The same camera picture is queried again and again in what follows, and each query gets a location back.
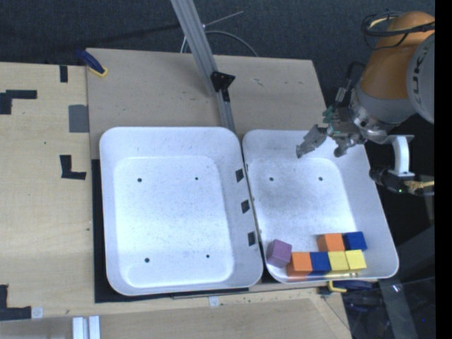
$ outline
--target metal pole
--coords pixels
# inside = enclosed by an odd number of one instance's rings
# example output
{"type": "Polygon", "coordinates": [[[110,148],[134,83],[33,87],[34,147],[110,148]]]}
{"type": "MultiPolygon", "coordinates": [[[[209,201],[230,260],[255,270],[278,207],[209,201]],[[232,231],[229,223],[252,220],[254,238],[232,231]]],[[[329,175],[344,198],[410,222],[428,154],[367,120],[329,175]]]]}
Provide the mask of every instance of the metal pole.
{"type": "Polygon", "coordinates": [[[218,70],[217,64],[213,58],[194,2],[193,0],[171,0],[171,3],[184,31],[186,40],[189,43],[191,53],[198,65],[208,94],[217,98],[221,124],[235,132],[229,96],[225,97],[223,91],[215,91],[213,87],[211,76],[214,71],[218,70]]]}

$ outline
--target wooden block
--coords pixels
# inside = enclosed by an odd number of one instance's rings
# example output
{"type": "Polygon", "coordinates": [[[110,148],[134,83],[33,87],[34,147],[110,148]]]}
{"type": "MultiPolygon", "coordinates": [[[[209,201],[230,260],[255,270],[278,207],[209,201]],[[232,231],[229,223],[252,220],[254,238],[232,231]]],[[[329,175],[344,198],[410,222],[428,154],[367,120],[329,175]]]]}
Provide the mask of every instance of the wooden block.
{"type": "Polygon", "coordinates": [[[289,264],[286,266],[287,276],[306,276],[312,272],[309,252],[292,252],[289,264]]]}
{"type": "Polygon", "coordinates": [[[267,248],[267,263],[283,268],[290,262],[292,245],[278,239],[273,240],[267,248]]]}
{"type": "Polygon", "coordinates": [[[345,251],[342,234],[323,234],[317,239],[319,251],[345,251]]]}
{"type": "Polygon", "coordinates": [[[348,273],[350,271],[345,251],[329,251],[328,258],[330,259],[331,265],[330,273],[338,274],[348,273]]]}
{"type": "Polygon", "coordinates": [[[311,252],[312,273],[310,275],[325,275],[331,271],[327,252],[311,252]]]}
{"type": "Polygon", "coordinates": [[[342,235],[345,250],[367,250],[366,239],[361,231],[347,232],[342,235]]]}
{"type": "Polygon", "coordinates": [[[367,267],[362,250],[347,250],[345,257],[347,258],[351,272],[356,272],[367,267]]]}

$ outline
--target white tray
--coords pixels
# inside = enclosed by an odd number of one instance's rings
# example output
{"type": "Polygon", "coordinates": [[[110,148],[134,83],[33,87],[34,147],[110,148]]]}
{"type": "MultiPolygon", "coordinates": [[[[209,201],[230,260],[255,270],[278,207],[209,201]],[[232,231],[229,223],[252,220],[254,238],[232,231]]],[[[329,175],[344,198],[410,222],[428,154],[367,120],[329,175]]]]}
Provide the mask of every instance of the white tray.
{"type": "MultiPolygon", "coordinates": [[[[398,256],[375,183],[369,178],[364,146],[336,158],[331,138],[298,159],[296,145],[307,131],[255,130],[242,143],[251,195],[263,249],[279,239],[293,251],[318,251],[316,237],[332,232],[363,231],[367,269],[357,278],[396,274],[398,256]]],[[[267,265],[282,283],[299,283],[285,268],[267,265]]],[[[350,279],[341,275],[335,280],[350,279]]],[[[303,281],[325,281],[310,278],[303,281]]]]}
{"type": "Polygon", "coordinates": [[[100,140],[107,278],[123,295],[249,287],[261,277],[237,137],[117,127],[100,140]]]}

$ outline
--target blue clamp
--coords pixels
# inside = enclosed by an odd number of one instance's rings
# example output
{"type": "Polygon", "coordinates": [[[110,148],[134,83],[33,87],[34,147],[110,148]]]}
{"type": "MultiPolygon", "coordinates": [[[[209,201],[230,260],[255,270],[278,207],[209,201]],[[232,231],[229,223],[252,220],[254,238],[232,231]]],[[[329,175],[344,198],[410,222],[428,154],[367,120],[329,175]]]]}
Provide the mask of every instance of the blue clamp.
{"type": "Polygon", "coordinates": [[[101,78],[104,78],[107,75],[107,68],[102,66],[99,61],[87,51],[77,49],[76,56],[89,67],[91,73],[94,73],[101,78]]]}

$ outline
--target yellow block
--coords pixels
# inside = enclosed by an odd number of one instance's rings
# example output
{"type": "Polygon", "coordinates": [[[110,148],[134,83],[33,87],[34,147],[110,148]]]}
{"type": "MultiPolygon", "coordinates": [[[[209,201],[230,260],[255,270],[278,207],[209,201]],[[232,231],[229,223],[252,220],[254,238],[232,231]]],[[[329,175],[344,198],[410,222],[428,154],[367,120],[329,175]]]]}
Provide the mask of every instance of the yellow block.
{"type": "Polygon", "coordinates": [[[347,257],[350,271],[355,272],[367,267],[362,250],[347,250],[345,256],[347,257]]]}
{"type": "Polygon", "coordinates": [[[348,266],[347,256],[345,251],[329,251],[328,258],[330,259],[331,272],[334,273],[348,273],[350,267],[348,266]]]}

